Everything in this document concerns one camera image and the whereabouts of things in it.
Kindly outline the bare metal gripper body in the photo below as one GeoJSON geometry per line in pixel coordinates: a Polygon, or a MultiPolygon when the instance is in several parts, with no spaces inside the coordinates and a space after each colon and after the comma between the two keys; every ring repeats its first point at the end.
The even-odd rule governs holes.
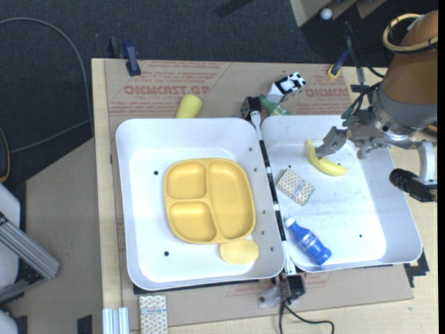
{"type": "Polygon", "coordinates": [[[356,145],[358,140],[380,138],[402,149],[415,148],[419,143],[411,136],[435,121],[435,113],[423,109],[361,110],[348,128],[348,138],[356,145]]]}

